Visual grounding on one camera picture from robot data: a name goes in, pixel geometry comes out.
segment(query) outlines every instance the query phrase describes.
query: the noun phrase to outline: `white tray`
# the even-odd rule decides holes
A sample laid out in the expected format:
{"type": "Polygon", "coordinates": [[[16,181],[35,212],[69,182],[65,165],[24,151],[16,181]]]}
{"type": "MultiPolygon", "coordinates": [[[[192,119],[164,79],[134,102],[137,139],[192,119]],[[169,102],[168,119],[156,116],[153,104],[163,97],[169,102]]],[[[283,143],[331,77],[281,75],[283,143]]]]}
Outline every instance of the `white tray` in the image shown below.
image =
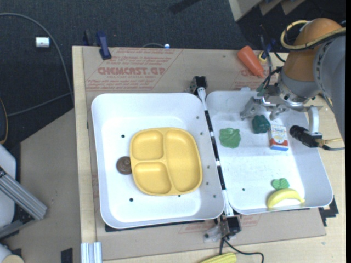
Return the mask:
{"type": "MultiPolygon", "coordinates": [[[[308,148],[288,132],[293,125],[308,129],[305,113],[289,110],[283,112],[271,124],[286,127],[288,151],[269,148],[268,133],[255,134],[251,120],[241,120],[240,112],[250,97],[257,92],[212,92],[206,102],[213,125],[219,159],[231,207],[240,214],[265,213],[328,205],[333,198],[332,188],[317,148],[308,148]],[[219,142],[219,130],[240,130],[238,148],[223,147],[219,142]],[[286,178],[290,188],[297,190],[305,202],[287,199],[268,209],[266,200],[274,192],[273,179],[286,178]]],[[[269,112],[261,107],[259,115],[269,119],[269,112]]]]}
{"type": "Polygon", "coordinates": [[[224,209],[217,165],[200,99],[188,93],[101,94],[92,103],[97,152],[100,209],[106,224],[124,229],[183,221],[214,219],[224,209]],[[203,179],[192,193],[150,196],[142,193],[132,175],[116,169],[129,156],[132,136],[143,129],[175,127],[195,139],[203,179]]]}

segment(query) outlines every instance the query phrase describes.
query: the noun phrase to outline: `cardboard surface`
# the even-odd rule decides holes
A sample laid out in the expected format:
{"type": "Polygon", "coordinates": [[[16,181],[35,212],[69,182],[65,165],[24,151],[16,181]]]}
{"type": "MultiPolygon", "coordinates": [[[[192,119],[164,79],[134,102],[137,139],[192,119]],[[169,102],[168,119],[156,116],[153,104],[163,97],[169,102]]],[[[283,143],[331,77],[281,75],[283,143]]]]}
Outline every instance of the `cardboard surface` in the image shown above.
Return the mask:
{"type": "Polygon", "coordinates": [[[21,142],[21,184],[47,207],[34,221],[4,244],[21,249],[26,263],[61,263],[61,252],[72,248],[80,261],[80,214],[76,158],[75,112],[69,111],[21,142]]]}
{"type": "MultiPolygon", "coordinates": [[[[101,93],[184,92],[189,88],[194,76],[207,77],[208,93],[214,90],[240,90],[241,87],[256,89],[262,79],[253,76],[236,57],[237,51],[233,50],[111,48],[112,59],[102,61],[98,49],[83,47],[83,60],[96,234],[97,240],[103,246],[103,259],[115,260],[217,248],[218,242],[204,243],[203,241],[204,231],[214,226],[213,220],[106,231],[99,210],[91,103],[101,93]]],[[[276,58],[272,58],[274,66],[282,64],[276,58]]],[[[242,215],[240,223],[242,231],[232,239],[234,245],[316,237],[325,234],[317,209],[242,215]]]]}

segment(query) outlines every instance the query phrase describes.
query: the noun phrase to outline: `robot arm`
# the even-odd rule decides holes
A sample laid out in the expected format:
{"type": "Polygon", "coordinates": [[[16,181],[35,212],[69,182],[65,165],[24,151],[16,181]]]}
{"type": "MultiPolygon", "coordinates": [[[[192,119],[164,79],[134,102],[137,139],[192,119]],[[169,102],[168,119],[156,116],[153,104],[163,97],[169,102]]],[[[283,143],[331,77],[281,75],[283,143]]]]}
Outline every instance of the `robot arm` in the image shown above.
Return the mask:
{"type": "Polygon", "coordinates": [[[290,24],[281,35],[281,44],[290,53],[279,72],[278,82],[252,98],[240,113],[241,118],[254,116],[258,106],[270,110],[271,119],[288,109],[308,112],[310,128],[305,130],[306,135],[314,136],[312,140],[319,139],[317,107],[304,104],[322,93],[335,114],[345,142],[345,41],[345,28],[330,19],[290,24]],[[294,44],[286,44],[284,39],[288,30],[299,24],[304,26],[294,44]]]}

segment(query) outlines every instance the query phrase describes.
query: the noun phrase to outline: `yellow banana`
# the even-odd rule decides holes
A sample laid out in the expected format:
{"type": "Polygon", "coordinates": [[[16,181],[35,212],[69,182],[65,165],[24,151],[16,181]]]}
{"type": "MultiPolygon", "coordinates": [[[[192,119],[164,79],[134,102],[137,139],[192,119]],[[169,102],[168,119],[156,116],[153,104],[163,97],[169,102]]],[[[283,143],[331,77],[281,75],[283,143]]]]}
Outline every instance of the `yellow banana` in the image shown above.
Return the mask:
{"type": "Polygon", "coordinates": [[[298,192],[294,189],[280,189],[271,194],[267,200],[267,207],[272,208],[284,199],[297,199],[304,203],[304,199],[300,197],[298,192]]]}

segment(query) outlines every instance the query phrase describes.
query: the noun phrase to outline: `yellow plate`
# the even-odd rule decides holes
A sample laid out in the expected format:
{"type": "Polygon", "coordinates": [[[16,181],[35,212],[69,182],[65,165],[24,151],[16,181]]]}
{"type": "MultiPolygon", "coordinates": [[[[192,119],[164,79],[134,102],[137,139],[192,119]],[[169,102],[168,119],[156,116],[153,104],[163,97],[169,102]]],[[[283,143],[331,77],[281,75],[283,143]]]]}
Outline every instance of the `yellow plate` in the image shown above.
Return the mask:
{"type": "Polygon", "coordinates": [[[146,194],[181,195],[196,190],[201,184],[199,151],[186,130],[139,131],[132,137],[129,151],[134,182],[146,194]]]}

